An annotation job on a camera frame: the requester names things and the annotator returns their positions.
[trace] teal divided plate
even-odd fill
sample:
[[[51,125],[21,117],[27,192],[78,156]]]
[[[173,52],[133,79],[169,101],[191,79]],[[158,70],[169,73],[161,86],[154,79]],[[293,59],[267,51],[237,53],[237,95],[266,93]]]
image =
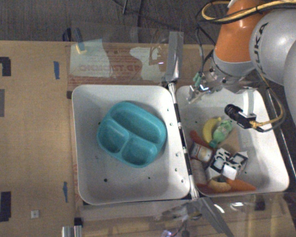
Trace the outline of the teal divided plate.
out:
[[[126,101],[108,111],[97,132],[97,141],[105,152],[136,168],[154,161],[166,137],[166,126],[159,118]]]

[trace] yellow cable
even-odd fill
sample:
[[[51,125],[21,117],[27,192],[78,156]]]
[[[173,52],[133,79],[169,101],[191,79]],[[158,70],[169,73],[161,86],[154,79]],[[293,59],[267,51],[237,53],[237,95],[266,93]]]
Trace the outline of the yellow cable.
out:
[[[269,86],[267,80],[264,78],[264,76],[262,74],[260,74],[260,77],[262,78],[264,83],[267,85],[268,89],[272,92],[272,94],[275,95],[274,91],[270,88],[270,86]],[[277,122],[277,121],[281,120],[283,118],[283,116],[284,116],[284,110],[283,110],[282,104],[279,101],[277,101],[277,104],[278,104],[278,106],[280,108],[280,111],[281,111],[280,115],[278,117],[276,117],[274,119],[271,119],[269,121],[265,121],[265,122],[250,121],[250,124],[252,125],[252,128],[257,128],[258,126],[264,126],[266,124],[271,124],[271,123],[274,123],[274,122]]]
[[[224,21],[228,21],[228,20],[233,20],[233,19],[237,19],[237,18],[240,18],[242,16],[245,16],[245,15],[248,15],[252,12],[255,12],[255,11],[259,11],[261,9],[265,9],[265,8],[268,8],[270,6],[274,6],[274,5],[281,5],[281,4],[296,4],[296,0],[278,0],[278,1],[273,1],[273,2],[268,2],[268,3],[265,3],[265,4],[262,4],[262,5],[258,5],[254,8],[251,8],[251,9],[247,9],[247,10],[242,10],[242,11],[239,11],[239,13],[236,13],[236,14],[233,14],[231,16],[226,16],[225,18],[222,18],[222,19],[216,19],[216,18],[213,18],[213,17],[209,17],[205,14],[206,10],[211,7],[212,5],[216,5],[216,4],[228,4],[229,1],[215,1],[215,2],[211,2],[211,3],[208,3],[207,5],[204,6],[204,8],[202,9],[202,16],[204,19],[206,20],[215,20],[215,22],[224,22]]]

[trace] toy carrot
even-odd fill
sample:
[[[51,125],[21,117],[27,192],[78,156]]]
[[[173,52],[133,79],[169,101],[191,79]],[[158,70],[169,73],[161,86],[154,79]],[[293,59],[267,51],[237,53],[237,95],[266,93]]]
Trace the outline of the toy carrot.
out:
[[[196,184],[200,192],[205,194],[213,194],[216,193],[211,187],[209,187],[207,184]]]
[[[192,130],[191,132],[189,132],[189,136],[192,139],[192,141],[194,141],[195,143],[207,148],[209,147],[209,145],[202,140],[202,138],[198,135],[198,133],[195,130]]]
[[[226,178],[226,182],[231,186],[230,191],[232,192],[247,192],[256,190],[256,187],[252,184],[239,179],[231,180],[229,178]]]

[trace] blue tape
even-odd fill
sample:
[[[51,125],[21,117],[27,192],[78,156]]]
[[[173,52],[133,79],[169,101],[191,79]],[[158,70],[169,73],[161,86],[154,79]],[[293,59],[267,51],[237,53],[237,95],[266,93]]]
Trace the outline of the blue tape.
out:
[[[54,61],[54,73],[55,73],[55,78],[60,79],[59,77],[59,62],[58,61]]]

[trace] toy banana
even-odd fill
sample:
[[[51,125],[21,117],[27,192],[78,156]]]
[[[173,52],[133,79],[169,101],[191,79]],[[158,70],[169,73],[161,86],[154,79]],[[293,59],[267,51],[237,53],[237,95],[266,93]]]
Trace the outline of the toy banana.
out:
[[[213,130],[216,127],[217,123],[221,121],[221,117],[210,118],[207,120],[203,127],[203,139],[206,143],[210,143],[213,139]]]

